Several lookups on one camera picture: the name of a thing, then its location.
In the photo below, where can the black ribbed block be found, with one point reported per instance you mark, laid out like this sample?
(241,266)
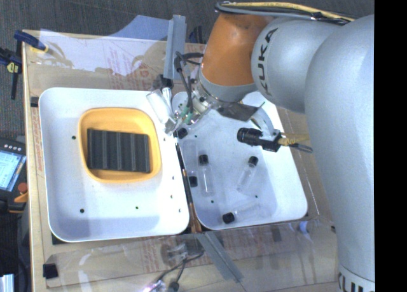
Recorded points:
(117,150)

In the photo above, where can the black cylinder on white bracket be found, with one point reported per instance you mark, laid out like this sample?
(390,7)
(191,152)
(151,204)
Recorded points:
(254,136)

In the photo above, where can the orange bowl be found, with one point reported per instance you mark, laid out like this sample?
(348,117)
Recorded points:
(86,144)

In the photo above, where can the white plastic tray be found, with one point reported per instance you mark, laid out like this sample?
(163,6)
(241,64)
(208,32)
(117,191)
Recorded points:
(105,208)
(280,189)

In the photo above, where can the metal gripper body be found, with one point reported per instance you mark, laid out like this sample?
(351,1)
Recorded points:
(202,103)

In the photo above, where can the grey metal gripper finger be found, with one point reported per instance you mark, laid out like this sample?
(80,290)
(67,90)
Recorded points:
(170,125)

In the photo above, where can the brown cardboard board red print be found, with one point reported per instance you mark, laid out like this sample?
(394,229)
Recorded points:
(35,144)

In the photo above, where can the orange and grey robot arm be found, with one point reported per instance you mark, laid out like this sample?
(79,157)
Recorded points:
(334,100)

